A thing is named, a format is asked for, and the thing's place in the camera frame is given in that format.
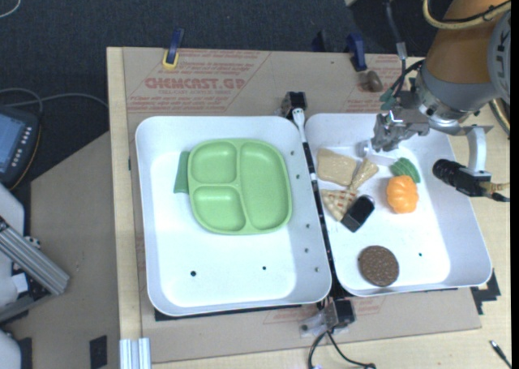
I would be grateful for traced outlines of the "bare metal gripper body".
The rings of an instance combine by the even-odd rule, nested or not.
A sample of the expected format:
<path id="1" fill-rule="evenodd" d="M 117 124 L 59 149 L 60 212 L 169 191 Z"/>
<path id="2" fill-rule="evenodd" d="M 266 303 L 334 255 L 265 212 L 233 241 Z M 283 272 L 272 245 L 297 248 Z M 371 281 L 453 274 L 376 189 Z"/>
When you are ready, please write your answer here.
<path id="1" fill-rule="evenodd" d="M 404 141 L 414 135 L 428 135 L 430 130 L 458 135 L 461 132 L 461 122 L 465 119 L 466 112 L 443 105 L 426 107 L 421 104 L 413 108 L 397 105 L 386 114 L 377 115 L 371 145 L 375 150 L 376 136 L 399 136 L 401 141 Z"/>

